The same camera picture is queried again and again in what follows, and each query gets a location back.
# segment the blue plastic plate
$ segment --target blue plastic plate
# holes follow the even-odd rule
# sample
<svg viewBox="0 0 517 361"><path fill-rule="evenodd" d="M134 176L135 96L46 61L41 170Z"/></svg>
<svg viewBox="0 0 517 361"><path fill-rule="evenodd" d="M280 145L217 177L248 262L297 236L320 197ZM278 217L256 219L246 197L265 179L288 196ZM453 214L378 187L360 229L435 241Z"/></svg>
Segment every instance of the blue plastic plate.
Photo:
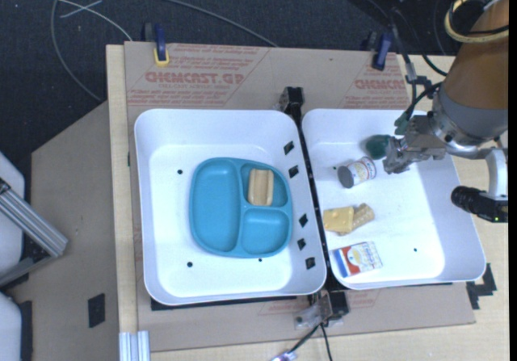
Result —
<svg viewBox="0 0 517 361"><path fill-rule="evenodd" d="M247 201L252 169L274 175L271 206ZM211 158L194 172L189 203L195 241L214 254L265 258L278 254L291 239L292 201L285 177L260 162L230 157Z"/></svg>

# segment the blue clamp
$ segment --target blue clamp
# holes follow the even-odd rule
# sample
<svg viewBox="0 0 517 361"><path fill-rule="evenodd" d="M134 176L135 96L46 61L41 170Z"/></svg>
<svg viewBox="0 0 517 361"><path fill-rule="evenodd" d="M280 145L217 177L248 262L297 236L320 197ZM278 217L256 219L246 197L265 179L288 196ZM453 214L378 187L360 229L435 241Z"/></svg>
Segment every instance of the blue clamp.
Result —
<svg viewBox="0 0 517 361"><path fill-rule="evenodd" d="M154 62L159 67L167 67L169 65L169 53L165 42L165 32L159 23L154 24L154 39L156 40L156 48L154 49Z"/></svg>
<svg viewBox="0 0 517 361"><path fill-rule="evenodd" d="M386 64L386 56L393 43L393 34L385 32L380 36L379 44L377 45L377 52L373 56L372 67L383 71Z"/></svg>

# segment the green object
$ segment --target green object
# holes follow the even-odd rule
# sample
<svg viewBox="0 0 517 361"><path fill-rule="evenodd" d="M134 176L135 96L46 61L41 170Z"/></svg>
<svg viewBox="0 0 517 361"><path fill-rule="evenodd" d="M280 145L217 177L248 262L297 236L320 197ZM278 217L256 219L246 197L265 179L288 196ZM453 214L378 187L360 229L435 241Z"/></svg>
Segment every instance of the green object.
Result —
<svg viewBox="0 0 517 361"><path fill-rule="evenodd" d="M386 156L386 148L389 144L390 136L377 134L368 139L365 149L373 160L379 160Z"/></svg>
<svg viewBox="0 0 517 361"><path fill-rule="evenodd" d="M407 119L407 114L404 111L400 117L398 117L395 120L395 134L398 136L404 136L406 134L407 124L409 124L410 121Z"/></svg>

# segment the white plastic bin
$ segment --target white plastic bin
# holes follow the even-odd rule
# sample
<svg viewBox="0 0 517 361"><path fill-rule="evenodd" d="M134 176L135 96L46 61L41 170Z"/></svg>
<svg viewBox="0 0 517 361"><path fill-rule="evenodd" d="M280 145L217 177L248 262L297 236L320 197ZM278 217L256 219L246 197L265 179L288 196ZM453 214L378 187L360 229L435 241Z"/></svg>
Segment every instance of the white plastic bin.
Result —
<svg viewBox="0 0 517 361"><path fill-rule="evenodd" d="M12 300L0 292L0 360L19 361L22 345L22 314Z"/></svg>
<svg viewBox="0 0 517 361"><path fill-rule="evenodd" d="M290 117L278 111L154 109L138 117L134 130L144 278L155 300L177 305L308 295L321 289L326 262ZM188 215L192 175L201 162L215 157L266 163L288 180L293 227L281 252L232 258L195 243Z"/></svg>
<svg viewBox="0 0 517 361"><path fill-rule="evenodd" d="M369 289L474 280L485 270L473 218L451 202L460 185L452 158L414 163L401 174L388 175L382 160L377 176L350 189L338 181L336 166L366 153L364 142L376 134L393 134L400 111L327 110L308 112L303 130L322 211L372 207L376 218L346 236L326 231L329 250L373 241L382 267L343 277L334 254L335 277L351 289Z"/></svg>

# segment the tin can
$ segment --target tin can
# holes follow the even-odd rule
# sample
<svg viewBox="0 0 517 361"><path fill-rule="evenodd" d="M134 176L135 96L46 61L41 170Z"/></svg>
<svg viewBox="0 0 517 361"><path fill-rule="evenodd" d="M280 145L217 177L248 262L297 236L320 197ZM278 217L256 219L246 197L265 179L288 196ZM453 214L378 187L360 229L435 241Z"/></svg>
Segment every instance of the tin can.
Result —
<svg viewBox="0 0 517 361"><path fill-rule="evenodd" d="M377 170L370 157L362 157L356 162L338 168L339 182L350 189L367 180L372 180L377 175Z"/></svg>

